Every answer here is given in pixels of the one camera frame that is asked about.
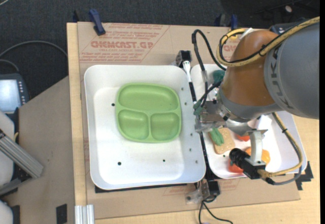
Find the monitor screen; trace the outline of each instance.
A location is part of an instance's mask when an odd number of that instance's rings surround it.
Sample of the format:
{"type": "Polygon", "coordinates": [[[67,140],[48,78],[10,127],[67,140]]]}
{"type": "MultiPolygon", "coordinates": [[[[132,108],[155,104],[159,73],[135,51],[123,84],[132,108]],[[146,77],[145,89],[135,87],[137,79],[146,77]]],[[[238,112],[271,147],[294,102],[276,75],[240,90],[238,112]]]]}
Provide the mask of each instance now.
{"type": "Polygon", "coordinates": [[[0,80],[0,110],[4,113],[14,113],[21,106],[17,80],[0,80]]]}

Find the black carpet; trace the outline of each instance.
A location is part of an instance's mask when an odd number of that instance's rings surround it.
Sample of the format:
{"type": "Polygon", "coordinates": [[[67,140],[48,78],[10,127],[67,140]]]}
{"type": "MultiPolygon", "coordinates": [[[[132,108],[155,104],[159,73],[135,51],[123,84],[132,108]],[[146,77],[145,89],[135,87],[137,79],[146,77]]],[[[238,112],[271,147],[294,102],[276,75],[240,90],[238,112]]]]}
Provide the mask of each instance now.
{"type": "MultiPolygon", "coordinates": [[[[235,14],[240,27],[254,28],[319,16],[319,0],[299,2],[290,15],[282,8],[255,13],[293,1],[297,0],[9,0],[0,5],[0,59],[20,69],[33,98],[68,74],[65,55],[45,44],[28,44],[1,53],[33,40],[66,50],[66,24],[73,22],[74,11],[81,21],[89,21],[88,11],[95,8],[103,22],[207,26],[214,26],[220,14],[225,15],[225,22],[235,14]]],[[[10,64],[0,62],[0,73],[12,72],[15,69],[10,64]]]]}

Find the white plate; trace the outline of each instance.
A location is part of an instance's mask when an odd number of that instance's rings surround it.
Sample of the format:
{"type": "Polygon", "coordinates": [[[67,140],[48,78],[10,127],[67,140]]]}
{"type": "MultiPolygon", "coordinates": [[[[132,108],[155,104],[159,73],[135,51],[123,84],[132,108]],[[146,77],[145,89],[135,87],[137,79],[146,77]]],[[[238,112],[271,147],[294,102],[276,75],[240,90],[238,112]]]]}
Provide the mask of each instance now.
{"type": "MultiPolygon", "coordinates": [[[[204,65],[205,69],[208,73],[209,84],[213,82],[212,73],[216,70],[220,70],[217,65],[204,65]]],[[[201,68],[199,65],[194,66],[191,70],[192,82],[194,85],[194,89],[196,92],[197,99],[199,99],[204,93],[204,82],[201,76],[201,68]]],[[[307,160],[305,151],[303,149],[303,145],[300,140],[300,136],[298,134],[293,116],[288,112],[281,111],[278,112],[281,120],[284,125],[288,128],[297,144],[301,148],[303,153],[303,164],[302,169],[304,170],[307,166],[307,160]]],[[[266,166],[266,170],[269,172],[277,172],[281,170],[285,170],[295,166],[299,160],[296,155],[295,150],[290,144],[289,140],[282,133],[280,127],[277,125],[272,115],[263,116],[260,123],[266,123],[272,120],[271,125],[268,127],[268,131],[264,133],[263,138],[263,149],[267,150],[270,153],[270,162],[266,166]]],[[[244,174],[233,173],[228,170],[228,160],[229,160],[229,152],[224,154],[217,154],[214,151],[212,140],[204,134],[204,141],[206,146],[206,152],[208,157],[209,166],[211,171],[218,177],[229,179],[229,178],[238,178],[238,177],[246,177],[244,174]]],[[[250,141],[241,141],[234,137],[235,147],[240,149],[246,149],[250,147],[250,141]]]]}
{"type": "Polygon", "coordinates": [[[176,66],[95,65],[84,75],[90,175],[102,189],[200,181],[205,160],[194,130],[192,99],[185,72],[176,66]],[[138,143],[123,137],[115,117],[116,95],[127,83],[155,83],[176,91],[181,103],[182,129],[167,143],[138,143]]]}

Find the green plate compartment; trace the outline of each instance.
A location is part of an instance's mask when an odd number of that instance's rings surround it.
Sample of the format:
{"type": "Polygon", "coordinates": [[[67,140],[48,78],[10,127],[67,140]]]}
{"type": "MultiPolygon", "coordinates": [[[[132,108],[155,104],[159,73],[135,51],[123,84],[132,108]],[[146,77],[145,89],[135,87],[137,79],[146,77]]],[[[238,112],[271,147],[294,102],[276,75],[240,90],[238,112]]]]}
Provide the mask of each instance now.
{"type": "Polygon", "coordinates": [[[127,139],[162,143],[179,136],[181,106],[177,93],[170,87],[126,84],[117,93],[115,107],[118,129],[127,139]]]}

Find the metal bracket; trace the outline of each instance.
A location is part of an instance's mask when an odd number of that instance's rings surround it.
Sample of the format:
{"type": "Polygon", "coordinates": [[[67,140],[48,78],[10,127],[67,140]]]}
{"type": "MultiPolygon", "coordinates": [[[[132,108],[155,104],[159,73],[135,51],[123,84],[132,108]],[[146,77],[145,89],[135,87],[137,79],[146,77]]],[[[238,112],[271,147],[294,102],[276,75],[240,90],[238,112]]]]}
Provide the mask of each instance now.
{"type": "Polygon", "coordinates": [[[209,185],[206,179],[199,182],[199,187],[190,193],[185,194],[186,204],[198,204],[210,196],[209,185]]]}
{"type": "Polygon", "coordinates": [[[94,207],[92,204],[75,206],[75,224],[95,224],[94,207]]]}
{"type": "MultiPolygon", "coordinates": [[[[0,151],[2,151],[8,158],[16,163],[32,178],[39,178],[43,171],[43,166],[22,149],[16,142],[5,135],[0,129],[0,151]]],[[[0,195],[18,187],[22,182],[19,179],[14,179],[11,182],[3,185],[0,188],[0,195]]]]}

